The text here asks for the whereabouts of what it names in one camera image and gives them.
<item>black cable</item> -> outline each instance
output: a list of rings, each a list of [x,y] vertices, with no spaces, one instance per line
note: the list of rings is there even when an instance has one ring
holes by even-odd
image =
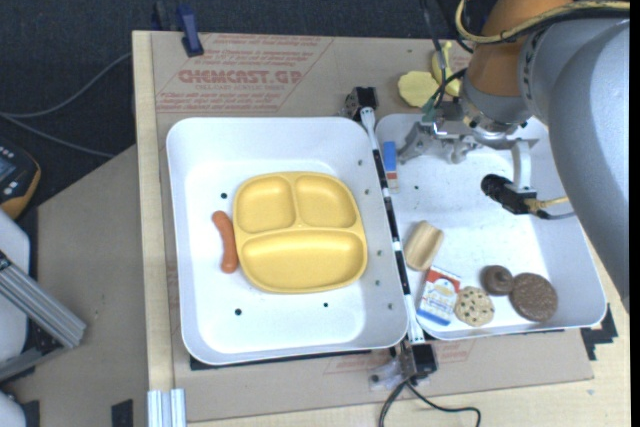
[[[95,155],[97,157],[104,157],[104,158],[113,158],[115,157],[114,154],[112,153],[106,153],[106,152],[102,152],[99,150],[92,150],[91,148],[85,148],[84,146],[80,146],[78,144],[69,142],[69,141],[65,141],[64,139],[59,139],[55,136],[49,135],[46,132],[42,132],[40,130],[38,130],[37,128],[33,128],[30,127],[29,125],[25,125],[24,123],[22,123],[21,121],[18,121],[17,119],[12,118],[11,116],[5,116],[4,114],[0,113],[0,118],[8,121],[9,123],[13,123],[14,125],[19,126],[20,128],[23,128],[25,130],[28,130],[29,132],[42,137],[43,139],[47,139],[51,142],[60,144],[62,146],[66,146],[67,148],[71,148],[72,150],[76,150],[76,151],[80,151],[82,153],[87,153],[89,155]]]
[[[466,72],[467,72],[466,68],[463,68],[462,70],[458,70],[449,78],[447,78],[447,80],[445,80],[442,84],[440,84],[440,86],[438,86],[438,89],[436,89],[436,92],[433,95],[434,97],[436,97],[436,100],[433,104],[434,109],[437,109],[438,107],[440,107],[440,104],[442,103],[442,99],[444,98],[444,92],[445,92],[445,89],[447,88],[447,85],[456,79],[461,79],[462,77],[464,77],[464,74]]]
[[[126,53],[124,55],[121,55],[115,61],[111,62],[111,64],[108,64],[105,68],[103,68],[100,73],[98,73],[89,82],[87,82],[84,86],[82,86],[76,93],[71,95],[66,100],[63,100],[59,104],[54,105],[53,107],[49,107],[48,109],[44,109],[44,110],[36,111],[36,112],[1,112],[0,111],[0,115],[2,115],[5,118],[9,117],[9,118],[14,118],[14,119],[23,119],[23,118],[36,118],[38,116],[45,116],[46,114],[51,114],[52,112],[56,112],[56,111],[62,109],[63,107],[66,107],[71,102],[73,102],[74,100],[79,98],[81,95],[86,93],[89,89],[91,89],[95,85],[96,82],[98,82],[108,72],[110,72],[118,64],[120,64],[122,61],[125,61],[129,57],[131,57],[131,52],[128,52],[128,53]]]
[[[433,41],[433,45],[436,48],[436,51],[442,51],[442,45],[440,45],[440,41],[434,35],[433,25],[431,23],[431,14],[429,13],[429,5],[427,4],[427,0],[418,0],[420,3],[420,8],[422,9],[422,16],[424,17],[424,21],[427,24],[427,29],[429,30],[429,34],[431,35],[431,40]]]
[[[546,221],[557,221],[560,219],[569,219],[570,217],[575,217],[575,212],[567,212],[566,214],[550,214],[545,210],[538,210],[535,215],[540,219],[544,219]]]
[[[473,406],[467,406],[467,407],[443,407],[443,406],[438,406],[437,404],[434,404],[433,402],[431,402],[426,397],[423,397],[418,392],[418,390],[416,390],[413,387],[413,384],[411,384],[410,382],[407,383],[407,386],[413,392],[413,394],[416,397],[418,397],[422,402],[424,402],[425,404],[431,406],[434,409],[437,409],[438,411],[442,411],[444,413],[464,413],[465,411],[474,412],[478,416],[478,418],[476,420],[476,427],[480,426],[480,421],[482,420],[482,414],[480,413],[480,410],[477,407],[473,407]]]
[[[380,410],[380,416],[378,417],[378,427],[384,427],[384,419],[386,418],[387,414],[389,413],[389,410],[391,409],[391,406],[393,405],[395,400],[400,396],[400,394],[402,393],[402,390],[404,390],[405,386],[408,386],[409,389],[411,390],[411,392],[416,397],[418,397],[422,402],[424,402],[428,406],[432,407],[433,409],[436,409],[438,411],[442,411],[443,413],[464,413],[464,412],[467,412],[467,411],[475,413],[477,415],[477,420],[476,420],[475,427],[480,427],[480,422],[482,420],[482,414],[480,413],[480,410],[477,407],[466,406],[466,407],[451,407],[451,408],[449,408],[449,407],[438,406],[437,404],[434,404],[429,399],[427,399],[426,397],[421,395],[418,392],[418,390],[415,389],[413,384],[411,384],[411,378],[410,379],[406,379],[405,381],[402,381],[400,384],[398,384],[394,388],[394,390],[391,392],[389,397],[387,397],[387,400],[385,400],[384,404],[382,405],[382,409]]]
[[[31,133],[39,136],[39,137],[42,137],[43,139],[47,139],[48,141],[54,142],[56,144],[60,144],[62,146],[66,146],[67,148],[71,148],[73,150],[76,150],[76,151],[79,151],[79,152],[82,152],[82,153],[87,153],[89,155],[98,156],[98,157],[113,158],[115,155],[112,154],[112,153],[106,153],[106,152],[99,151],[99,150],[92,150],[91,148],[85,148],[84,146],[80,146],[80,145],[72,143],[70,141],[65,141],[64,139],[60,139],[60,138],[55,137],[53,135],[47,134],[46,132],[42,132],[41,130],[38,130],[37,128],[31,127],[29,125],[26,125],[23,122],[18,121],[18,120],[27,119],[27,118],[36,118],[36,117],[39,117],[39,116],[45,116],[47,114],[51,114],[53,112],[56,112],[56,111],[62,109],[63,107],[66,107],[71,102],[73,102],[74,100],[79,98],[81,95],[86,93],[89,89],[91,89],[109,71],[111,71],[118,64],[120,64],[121,62],[127,60],[130,57],[131,57],[131,52],[128,52],[128,53],[126,53],[124,55],[121,55],[115,61],[112,61],[105,68],[103,68],[100,73],[98,73],[89,82],[87,82],[84,86],[82,86],[76,93],[71,95],[66,100],[63,100],[59,104],[54,105],[53,107],[49,107],[49,108],[41,110],[41,111],[24,112],[24,113],[13,113],[13,112],[1,112],[0,111],[0,118],[8,121],[9,123],[13,123],[14,125],[17,125],[20,128],[22,128],[24,130],[27,130],[27,131],[29,131],[29,132],[31,132]]]
[[[464,40],[462,39],[462,37],[460,36],[460,33],[457,31],[457,29],[451,25],[450,21],[448,20],[448,18],[445,16],[445,10],[442,6],[442,3],[440,2],[440,0],[434,0],[436,5],[438,6],[438,10],[440,11],[440,14],[442,15],[442,18],[444,19],[445,23],[447,24],[447,26],[449,27],[449,31],[451,31],[453,34],[455,34],[454,38],[456,40],[456,42],[458,43],[458,45],[460,45],[460,47],[462,47],[463,50],[465,50],[466,52],[473,54],[473,48],[471,48],[469,45],[467,45]],[[433,26],[431,24],[431,17],[428,14],[428,5],[427,5],[427,0],[419,0],[420,2],[420,8],[423,11],[423,16],[425,16],[425,22],[427,23],[427,28],[429,29],[429,34],[432,36],[433,39]]]
[[[404,389],[406,384],[407,381],[401,382],[398,386],[395,387],[389,397],[387,397],[387,400],[385,400],[384,404],[382,405],[382,409],[380,410],[380,416],[378,417],[378,427],[384,427],[384,419],[387,416],[389,409],[391,409],[391,406],[393,405],[395,400],[402,393],[402,390]]]

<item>toy cookie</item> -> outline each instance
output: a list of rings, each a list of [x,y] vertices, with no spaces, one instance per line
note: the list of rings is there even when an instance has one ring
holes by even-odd
[[[558,309],[558,294],[549,281],[524,272],[513,278],[509,299],[518,315],[534,322],[549,320]]]
[[[513,290],[513,276],[502,265],[488,265],[482,269],[482,287],[490,295],[507,295]]]
[[[480,327],[493,320],[493,301],[484,290],[477,287],[464,287],[458,292],[453,310],[462,322]]]

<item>table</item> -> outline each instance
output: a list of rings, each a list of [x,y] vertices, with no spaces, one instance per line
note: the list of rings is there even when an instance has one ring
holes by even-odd
[[[193,427],[376,425],[388,395],[370,392],[366,383],[377,354],[214,370],[213,381],[209,371],[185,368],[179,333],[171,332],[168,280],[175,275],[167,272],[165,246],[171,240],[163,236],[154,38],[161,41],[161,52],[181,48],[176,34],[133,34],[138,144],[37,209],[39,282],[87,323],[85,338],[80,347],[38,365],[3,391],[21,403],[38,401],[42,425],[54,427],[111,427],[114,411],[129,412],[133,425],[142,426],[147,391],[182,386],[193,406],[187,413],[201,418],[189,421]],[[376,86],[381,112],[406,108],[390,86],[398,73],[424,69],[432,51],[429,42],[415,40],[321,41],[327,44],[324,58],[307,70],[308,80],[315,81],[313,73],[335,80],[336,91]],[[180,56],[173,54],[167,59]],[[283,105],[280,114],[296,111],[300,98],[312,93],[292,92],[293,104]],[[343,100],[342,94],[326,94],[314,106],[330,113]],[[597,257],[596,264],[618,329],[612,344],[596,348],[596,361],[588,361],[576,330],[487,339],[471,349],[448,345],[440,369],[420,391],[439,405],[478,407],[483,425],[630,425],[629,315]],[[520,358],[524,361],[515,361],[511,372],[495,372],[500,375],[476,375],[481,365],[474,358],[510,354],[514,346],[531,361]],[[309,382],[301,372],[322,381]],[[292,391],[282,397],[279,389]],[[471,413],[447,415],[409,397],[393,406],[387,425],[475,422]]]
[[[182,364],[184,362],[179,361],[184,358],[184,351],[176,348],[179,337],[176,337],[175,330],[172,332],[171,319],[172,315],[175,316],[175,311],[171,311],[171,305],[174,298],[171,297],[171,283],[168,287],[168,282],[175,279],[170,255],[173,241],[172,235],[166,230],[167,220],[166,215],[163,218],[163,212],[167,214],[167,205],[162,201],[163,195],[165,198],[168,195],[166,170],[162,164],[162,142],[168,128],[188,115],[242,115],[243,113],[273,116],[295,116],[301,113],[332,115],[344,102],[345,93],[355,86],[377,88],[380,99],[379,116],[391,112],[408,112],[410,109],[402,102],[393,86],[399,74],[412,69],[428,68],[427,63],[432,51],[429,42],[416,40],[268,35],[210,34],[203,36],[203,44],[209,49],[205,57],[189,64],[180,52],[179,35],[149,32],[133,34],[148,376],[149,387],[152,390],[167,391],[176,386],[183,387],[191,380],[202,381],[202,385],[206,382],[202,375],[185,377],[189,370]],[[465,57],[456,53],[455,49],[452,52],[452,67],[457,69],[461,63],[464,63]],[[261,72],[265,75],[259,74],[259,77],[271,76],[267,74],[277,77],[276,74],[280,73],[283,87],[274,89],[273,98],[263,97],[256,102],[248,102],[243,107],[237,108],[236,106],[242,103],[240,100],[247,98],[237,89],[235,93],[229,93],[233,91],[233,87],[227,88],[227,96],[221,99],[221,91],[225,91],[224,88],[195,87],[197,84],[216,83],[211,80],[211,75],[204,79],[204,73],[209,73],[213,68],[217,73],[224,71],[223,76],[227,79],[231,77],[230,73],[236,73],[235,80],[239,76],[238,68],[242,68],[243,65],[255,67],[257,63],[266,63],[266,68]],[[319,87],[323,88],[322,94],[318,94]],[[208,94],[203,93],[214,90],[217,91],[215,96],[207,96]],[[559,417],[563,418],[563,423],[574,424],[575,422],[575,425],[606,425],[607,422],[611,425],[624,424],[630,419],[629,319],[620,305],[608,276],[602,272],[601,268],[600,270],[620,336],[614,344],[598,348],[599,361],[594,363],[594,380],[443,397],[440,402],[444,405],[479,406],[483,409],[485,421],[489,425],[556,425]],[[569,334],[567,338],[559,340],[557,347],[566,346],[570,336]],[[549,337],[540,343],[543,353],[545,349],[551,348],[552,342],[553,340]],[[547,357],[552,358],[554,350],[550,350]],[[607,360],[607,351],[610,351],[611,360]],[[279,369],[276,372],[275,369],[276,367],[271,367],[270,370],[273,371],[271,374],[264,369],[259,371],[246,368],[225,369],[225,379],[228,379],[225,382],[229,386],[239,386],[238,389],[242,389],[240,381],[255,379],[255,372],[267,381],[275,372],[278,378],[273,382],[284,385],[281,374],[283,370]],[[464,379],[464,372],[462,372],[458,381],[459,390],[464,389]],[[561,377],[556,378],[556,382],[560,381],[562,381]],[[206,419],[206,412],[201,414],[199,411],[195,415],[199,419],[192,420],[191,423],[198,426],[244,425],[245,423],[247,425],[249,423],[251,425],[290,423],[373,425],[379,411],[379,402],[386,395],[371,395],[370,400],[377,402],[376,404],[353,406],[349,405],[347,399],[339,404],[343,407],[324,409],[328,405],[337,404],[335,401],[331,402],[329,397],[327,397],[329,401],[323,404],[322,389],[312,387],[307,391],[300,391],[299,396],[296,397],[296,409],[303,408],[301,404],[306,403],[307,407],[314,408],[313,411],[256,417],[256,414],[273,413],[274,411],[270,411],[270,408],[283,407],[283,405],[280,403],[274,406],[274,402],[278,403],[275,398],[276,393],[273,390],[270,393],[269,388],[265,389],[262,383],[246,385],[245,388],[250,388],[254,393],[252,402],[264,403],[261,411],[252,410],[247,403],[246,411],[250,411],[251,418],[214,421]],[[189,397],[198,395],[198,390],[198,387],[187,390],[188,411],[191,406]],[[313,394],[320,396],[320,400],[310,399],[309,394],[312,390]],[[220,416],[224,416],[222,410],[225,408],[232,409],[234,416],[242,416],[238,411],[241,411],[242,401],[246,401],[246,397],[229,397],[225,395],[224,390],[218,391],[217,396],[224,397],[217,407]],[[215,393],[203,395],[204,397],[198,400],[194,399],[194,409],[205,408],[204,401],[207,397],[209,400],[216,399]],[[234,399],[240,403],[229,405]],[[367,402],[361,397],[351,397],[351,400],[354,403]],[[422,406],[419,406],[416,401],[401,401],[395,407],[397,408],[395,414],[403,415],[405,421],[431,421],[434,425],[448,425],[452,422],[446,415],[442,417],[441,413],[433,411],[419,415],[416,409],[420,410]],[[389,422],[392,422],[393,418],[394,413],[389,416]]]

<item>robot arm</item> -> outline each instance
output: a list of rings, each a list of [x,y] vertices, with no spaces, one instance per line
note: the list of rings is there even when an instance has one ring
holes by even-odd
[[[606,9],[499,0],[483,36],[461,30],[478,45],[460,101],[479,141],[532,115],[547,125],[565,191],[629,310],[629,8],[594,6]],[[511,31],[523,23],[532,29]]]

